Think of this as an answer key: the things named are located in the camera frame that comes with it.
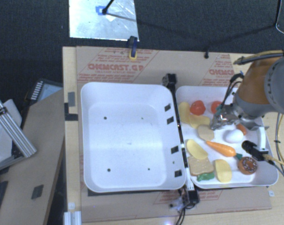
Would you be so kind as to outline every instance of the white tray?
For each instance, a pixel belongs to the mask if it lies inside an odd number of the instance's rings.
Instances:
[[[169,190],[184,185],[179,131],[166,87],[91,82],[83,86],[81,101],[84,180],[90,190]]]
[[[223,87],[200,87],[200,86],[183,86],[178,88],[176,92],[176,98],[178,104],[181,102],[188,102],[190,105],[196,101],[196,100],[202,100],[206,111],[204,113],[204,116],[209,117],[211,120],[213,118],[213,113],[211,112],[211,104],[218,100],[222,101],[225,95],[227,88]],[[232,102],[233,96],[230,95],[227,98],[226,104],[229,104]],[[258,118],[256,120],[256,123],[259,125],[263,125],[262,119]],[[276,168],[267,162],[258,162],[258,169],[257,171],[252,175],[244,175],[242,174],[238,169],[238,160],[235,157],[225,157],[215,150],[213,150],[211,147],[209,147],[204,140],[202,140],[197,133],[197,130],[192,128],[190,125],[181,123],[182,127],[182,133],[183,138],[185,140],[185,143],[188,139],[195,140],[204,150],[207,151],[209,154],[208,158],[210,162],[213,162],[216,159],[224,159],[226,160],[232,169],[232,180],[229,183],[221,183],[217,180],[215,177],[212,180],[208,181],[197,181],[196,176],[192,176],[192,182],[197,185],[200,188],[203,189],[211,189],[211,188],[235,188],[235,187],[251,187],[251,186],[269,186],[273,185],[277,182],[278,179],[278,172]],[[240,143],[227,143],[224,140],[224,135],[229,130],[235,129],[235,125],[227,125],[221,130],[215,130],[215,138],[212,140],[213,142],[223,143],[226,145],[232,146],[237,153],[242,154],[243,156],[249,156],[241,147]],[[247,134],[244,136],[244,140],[249,140],[254,143],[258,143],[258,135],[255,131],[247,131]],[[266,149],[269,150],[270,154],[271,149],[269,145],[269,141],[266,137]]]

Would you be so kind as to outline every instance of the orange carrot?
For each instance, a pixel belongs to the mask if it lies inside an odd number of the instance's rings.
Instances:
[[[222,155],[226,157],[233,157],[236,156],[236,150],[230,146],[225,144],[217,143],[217,142],[210,142],[206,141],[207,145],[211,148],[215,149],[217,152],[220,152]]]
[[[237,127],[237,129],[242,131],[243,135],[247,134],[246,127],[244,127],[241,123],[239,123],[236,127]]]

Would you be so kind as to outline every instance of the toy egg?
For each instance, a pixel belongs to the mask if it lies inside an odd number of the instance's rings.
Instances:
[[[228,143],[240,143],[243,141],[243,132],[239,129],[235,129],[232,131],[229,131],[226,135],[225,135],[225,141],[227,141]]]

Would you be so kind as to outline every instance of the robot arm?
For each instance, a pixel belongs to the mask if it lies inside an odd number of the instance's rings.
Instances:
[[[223,105],[214,115],[211,129],[242,123],[257,129],[254,120],[268,112],[284,114],[284,57],[257,60],[250,66],[233,103]]]

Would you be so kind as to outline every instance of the toy tomato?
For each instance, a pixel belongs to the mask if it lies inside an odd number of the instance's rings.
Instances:
[[[193,102],[192,105],[190,106],[190,112],[195,115],[202,115],[205,110],[206,107],[204,106],[201,100]]]
[[[220,101],[215,101],[215,102],[212,103],[212,106],[211,106],[211,111],[212,111],[212,113],[215,114],[215,113],[217,112],[216,108],[217,108],[220,104],[221,104]]]

